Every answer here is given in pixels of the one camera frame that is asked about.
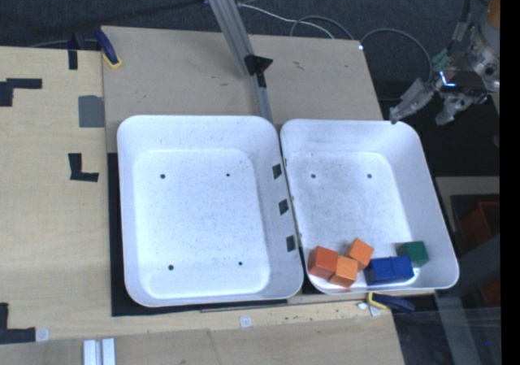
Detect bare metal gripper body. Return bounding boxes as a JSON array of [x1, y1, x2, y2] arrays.
[[433, 54, 501, 107]]

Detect white plastic tray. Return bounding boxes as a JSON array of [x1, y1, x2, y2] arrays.
[[116, 114, 306, 308], [279, 118, 461, 296]]

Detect green cube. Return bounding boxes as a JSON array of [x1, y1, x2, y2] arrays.
[[396, 240, 431, 268]]

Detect orange cube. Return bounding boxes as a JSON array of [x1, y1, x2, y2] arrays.
[[344, 237, 375, 272], [329, 255, 360, 289]]

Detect blue cube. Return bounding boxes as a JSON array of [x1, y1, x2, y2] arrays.
[[389, 254, 416, 282], [362, 258, 394, 287]]

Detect red-orange cube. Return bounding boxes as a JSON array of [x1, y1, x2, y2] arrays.
[[307, 246, 340, 280]]

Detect brown flat board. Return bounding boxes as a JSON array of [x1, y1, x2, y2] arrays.
[[100, 25, 436, 312]]

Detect black cylinder on white bracket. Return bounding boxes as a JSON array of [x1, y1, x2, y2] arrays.
[[440, 69, 488, 98]]

